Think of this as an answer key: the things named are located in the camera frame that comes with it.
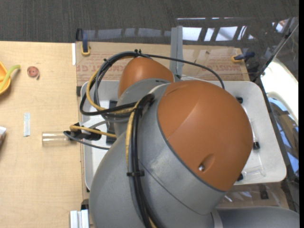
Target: wooden table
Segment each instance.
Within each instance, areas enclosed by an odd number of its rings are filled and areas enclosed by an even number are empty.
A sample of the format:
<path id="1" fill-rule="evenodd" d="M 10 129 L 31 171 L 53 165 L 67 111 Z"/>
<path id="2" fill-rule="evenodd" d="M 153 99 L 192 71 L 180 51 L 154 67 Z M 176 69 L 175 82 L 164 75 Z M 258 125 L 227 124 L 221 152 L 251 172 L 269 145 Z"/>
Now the wooden table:
<path id="1" fill-rule="evenodd" d="M 81 156 L 78 143 L 42 146 L 42 132 L 68 130 L 78 122 L 76 69 L 66 43 L 0 42 L 0 61 L 14 71 L 0 96 L 0 227 L 67 228 L 69 212 L 80 210 Z M 36 66 L 40 78 L 27 75 Z M 30 113 L 30 136 L 23 115 Z"/>

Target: cable tie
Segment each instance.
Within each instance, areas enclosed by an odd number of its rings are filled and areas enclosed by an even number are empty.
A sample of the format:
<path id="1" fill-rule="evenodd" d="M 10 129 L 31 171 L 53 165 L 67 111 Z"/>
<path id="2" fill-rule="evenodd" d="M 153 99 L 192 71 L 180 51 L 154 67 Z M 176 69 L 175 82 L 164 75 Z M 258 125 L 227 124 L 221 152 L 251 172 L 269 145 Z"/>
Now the cable tie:
<path id="1" fill-rule="evenodd" d="M 144 176 L 144 170 L 134 171 L 134 172 L 127 172 L 128 177 L 143 177 Z"/>

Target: dark floor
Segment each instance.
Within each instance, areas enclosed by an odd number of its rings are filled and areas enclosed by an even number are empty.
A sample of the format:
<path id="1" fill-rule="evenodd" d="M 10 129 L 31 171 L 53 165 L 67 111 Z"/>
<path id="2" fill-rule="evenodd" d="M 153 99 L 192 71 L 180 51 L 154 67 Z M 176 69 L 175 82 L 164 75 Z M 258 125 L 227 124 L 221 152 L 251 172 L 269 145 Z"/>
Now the dark floor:
<path id="1" fill-rule="evenodd" d="M 77 28 L 170 31 L 176 18 L 299 15 L 299 0 L 0 0 L 0 40 L 74 42 Z"/>

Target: orange plate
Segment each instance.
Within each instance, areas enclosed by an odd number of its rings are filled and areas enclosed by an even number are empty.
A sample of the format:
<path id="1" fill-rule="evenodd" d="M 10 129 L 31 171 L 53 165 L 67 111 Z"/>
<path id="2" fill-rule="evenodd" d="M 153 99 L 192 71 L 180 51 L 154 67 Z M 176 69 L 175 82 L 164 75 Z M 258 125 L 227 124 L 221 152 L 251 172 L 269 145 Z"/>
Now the orange plate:
<path id="1" fill-rule="evenodd" d="M 5 66 L 0 62 L 0 78 L 5 77 L 7 73 L 7 70 L 5 68 Z M 6 81 L 6 84 L 4 85 L 4 88 L 0 91 L 0 95 L 3 94 L 10 86 L 10 77 L 9 79 Z"/>

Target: white plastic tray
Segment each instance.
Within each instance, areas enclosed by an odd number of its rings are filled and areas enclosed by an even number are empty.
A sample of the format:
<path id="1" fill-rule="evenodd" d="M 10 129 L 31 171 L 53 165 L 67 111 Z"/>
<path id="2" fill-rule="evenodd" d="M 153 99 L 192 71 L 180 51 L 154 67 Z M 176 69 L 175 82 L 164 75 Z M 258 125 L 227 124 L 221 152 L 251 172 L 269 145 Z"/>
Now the white plastic tray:
<path id="1" fill-rule="evenodd" d="M 117 88 L 119 81 L 103 81 L 100 85 L 99 97 L 102 107 L 108 108 L 110 100 L 117 100 Z M 250 157 L 242 171 L 243 180 L 237 181 L 235 185 L 268 183 L 282 181 L 286 176 L 286 166 L 275 137 L 267 107 L 263 98 L 261 89 L 252 82 L 224 82 L 226 90 L 234 97 L 242 97 L 242 106 L 246 111 L 254 129 L 254 136 L 259 142 L 260 149 L 252 150 Z M 86 93 L 85 83 L 81 90 L 81 97 Z M 95 111 L 95 109 L 86 102 L 85 111 Z M 102 121 L 100 116 L 83 116 L 83 121 L 88 120 Z M 97 127 L 101 131 L 106 131 L 106 126 Z M 99 146 L 107 146 L 105 137 L 99 141 L 87 141 Z M 104 157 L 106 150 L 84 146 L 85 160 L 85 183 L 88 189 L 91 188 L 94 174 Z"/>

